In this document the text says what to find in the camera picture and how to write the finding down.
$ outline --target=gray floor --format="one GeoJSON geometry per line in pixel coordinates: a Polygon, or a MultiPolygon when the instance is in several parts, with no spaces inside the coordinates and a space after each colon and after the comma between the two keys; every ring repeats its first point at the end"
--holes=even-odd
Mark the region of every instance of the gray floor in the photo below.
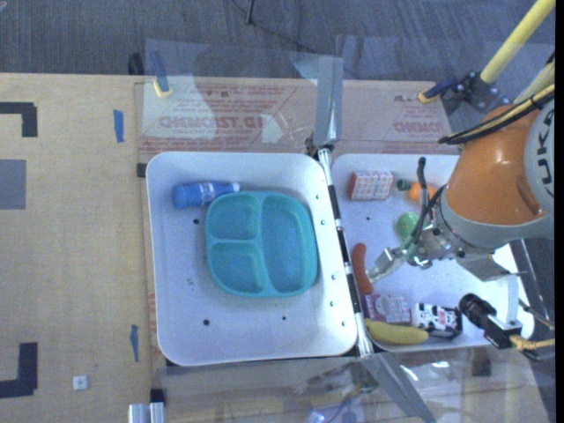
{"type": "MultiPolygon", "coordinates": [[[[251,25],[248,0],[2,1],[1,72],[126,74],[130,54],[153,39],[339,53],[349,78],[439,81],[483,67],[536,0],[256,0],[251,25]]],[[[502,74],[500,89],[516,95],[554,42],[555,11],[502,74]]],[[[553,316],[553,241],[528,245],[553,316]]],[[[554,361],[535,369],[555,416],[554,361]]]]}

